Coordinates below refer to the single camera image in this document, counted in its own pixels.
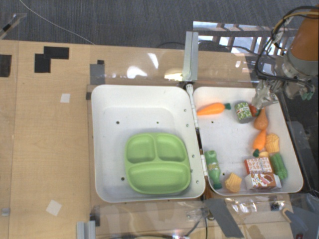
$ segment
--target table surface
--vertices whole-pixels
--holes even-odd
[[[44,46],[69,47],[70,56],[52,59],[51,73],[35,73],[34,55],[43,54]],[[10,77],[0,78],[0,208],[10,207],[9,216],[0,216],[0,238],[76,238],[77,222],[88,222],[96,205],[103,206],[108,224],[96,229],[97,238],[193,226],[183,217],[200,201],[112,205],[99,199],[90,183],[90,64],[105,61],[109,84],[176,86],[165,78],[181,73],[182,50],[2,40],[0,54],[12,55]],[[200,52],[198,67],[204,85],[209,80],[215,86],[251,87],[243,54]],[[68,103],[61,102],[62,94],[70,94]],[[288,195],[278,199],[291,210]],[[52,200],[61,205],[57,215],[47,211]],[[258,201],[258,212],[239,214],[227,205],[245,237],[292,238],[281,213],[271,212],[266,198]],[[203,226],[191,238],[204,238]],[[216,221],[208,226],[210,238],[225,238]]]

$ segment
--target green plate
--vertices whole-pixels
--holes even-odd
[[[125,146],[129,185],[142,194],[171,194],[186,189],[190,166],[184,143],[169,133],[141,133]]]

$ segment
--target white plastic tray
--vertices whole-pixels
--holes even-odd
[[[240,124],[234,106],[239,101],[250,103],[254,95],[255,89],[241,88],[201,87],[194,92],[197,109],[217,102],[230,103],[232,107],[231,110],[225,110],[221,114],[198,117],[203,150],[217,152],[221,169],[220,179],[223,188],[215,192],[222,196],[298,192],[303,186],[303,177],[280,104],[273,104],[266,108],[269,120],[267,133],[275,133],[280,138],[280,154],[288,171],[288,177],[282,181],[282,188],[278,190],[262,192],[246,190],[244,177],[247,173],[244,160],[253,157],[252,144],[259,131],[253,127],[253,122]],[[231,193],[224,186],[224,181],[231,172],[243,179],[238,193]]]
[[[95,180],[107,202],[186,199],[205,188],[194,121],[186,91],[178,87],[101,85],[92,92]],[[125,179],[124,153],[134,134],[166,132],[186,146],[192,170],[189,187],[176,194],[143,195]]]

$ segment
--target dark floor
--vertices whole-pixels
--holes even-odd
[[[41,16],[94,44],[137,47],[158,47],[165,42],[184,43],[185,32],[192,30],[194,20],[274,26],[289,10],[319,3],[319,0],[22,1]],[[0,7],[1,27],[13,13],[27,13],[19,28],[10,32],[6,39],[88,43],[41,19],[19,0],[0,0]],[[299,24],[300,20],[294,19],[291,26],[298,27]],[[304,126],[318,162],[318,90],[311,101],[286,101],[291,119]]]

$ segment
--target toy bottle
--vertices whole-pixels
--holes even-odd
[[[217,160],[216,151],[210,150],[204,153],[209,177],[213,180],[213,188],[221,189],[222,185],[219,180],[220,169]]]

